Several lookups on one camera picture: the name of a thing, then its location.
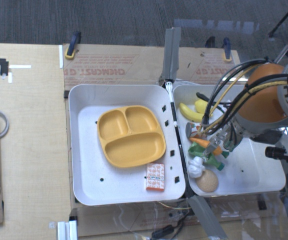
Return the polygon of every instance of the white plastic tray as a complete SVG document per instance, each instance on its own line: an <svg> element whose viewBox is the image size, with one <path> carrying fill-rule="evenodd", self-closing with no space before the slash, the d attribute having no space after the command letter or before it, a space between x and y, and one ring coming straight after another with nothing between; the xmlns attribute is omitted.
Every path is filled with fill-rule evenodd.
<svg viewBox="0 0 288 240"><path fill-rule="evenodd" d="M108 110L141 105L155 114L166 140L165 190L146 190L146 165L117 168L105 158L96 121ZM168 93L158 85L82 84L69 93L73 187L84 205L108 205L180 198L185 180Z"/></svg>
<svg viewBox="0 0 288 240"><path fill-rule="evenodd" d="M213 88L213 85L179 85L174 88L173 97L187 166L188 161L192 159L188 154L191 142L185 134L185 127L189 121L181 115L179 103L183 102L194 110L194 102L197 100L196 93L200 92L210 97ZM243 86L240 85L233 86L225 97L232 101L242 91L242 88ZM221 112L216 109L213 113L213 119L218 118L220 115ZM217 170L214 166L205 166L218 176L219 186L216 191L210 193L201 191L195 179L190 177L191 188L200 196L235 195L281 190L285 186L285 173L279 160L265 156L265 148L267 146L266 144L256 143L244 138L240 145L230 153L228 158L224 158L222 155L216 156L217 160L225 164L222 171Z"/></svg>

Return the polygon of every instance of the banana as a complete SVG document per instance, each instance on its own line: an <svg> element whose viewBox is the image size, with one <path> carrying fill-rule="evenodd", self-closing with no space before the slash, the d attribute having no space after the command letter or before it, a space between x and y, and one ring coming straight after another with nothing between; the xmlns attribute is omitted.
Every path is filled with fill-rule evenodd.
<svg viewBox="0 0 288 240"><path fill-rule="evenodd" d="M202 113L198 113L198 112L194 112L193 110L191 110L187 105L185 105L184 103L180 103L179 104L179 111L182 113L182 115L188 119L191 120L193 122L197 122L200 123L202 122L203 116L204 114Z"/></svg>
<svg viewBox="0 0 288 240"><path fill-rule="evenodd" d="M199 98L197 101L195 101L195 109L198 113L205 113L206 107L207 107L208 102L202 100L201 98Z"/></svg>

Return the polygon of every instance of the red and white box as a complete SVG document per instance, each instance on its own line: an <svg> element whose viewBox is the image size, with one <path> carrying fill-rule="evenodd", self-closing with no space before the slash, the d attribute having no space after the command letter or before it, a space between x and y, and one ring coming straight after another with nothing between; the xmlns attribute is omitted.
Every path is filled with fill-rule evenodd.
<svg viewBox="0 0 288 240"><path fill-rule="evenodd" d="M147 190L164 191L165 189L165 165L162 163L148 163L147 164Z"/></svg>

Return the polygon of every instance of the yellow compartment plate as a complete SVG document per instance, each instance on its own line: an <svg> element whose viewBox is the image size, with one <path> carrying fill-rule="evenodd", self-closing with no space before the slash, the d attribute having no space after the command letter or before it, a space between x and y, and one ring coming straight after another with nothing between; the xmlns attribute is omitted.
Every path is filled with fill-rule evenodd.
<svg viewBox="0 0 288 240"><path fill-rule="evenodd" d="M160 124L145 106L123 106L101 114L97 131L106 159L119 168L151 163L166 150Z"/></svg>

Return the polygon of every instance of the garlic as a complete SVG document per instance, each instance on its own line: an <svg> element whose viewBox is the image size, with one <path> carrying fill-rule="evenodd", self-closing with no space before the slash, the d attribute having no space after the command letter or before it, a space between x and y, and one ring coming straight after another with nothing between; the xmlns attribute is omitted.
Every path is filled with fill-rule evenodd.
<svg viewBox="0 0 288 240"><path fill-rule="evenodd" d="M202 176L205 166L203 166L203 159L199 156L195 156L193 160L188 161L188 174L192 178L198 178Z"/></svg>

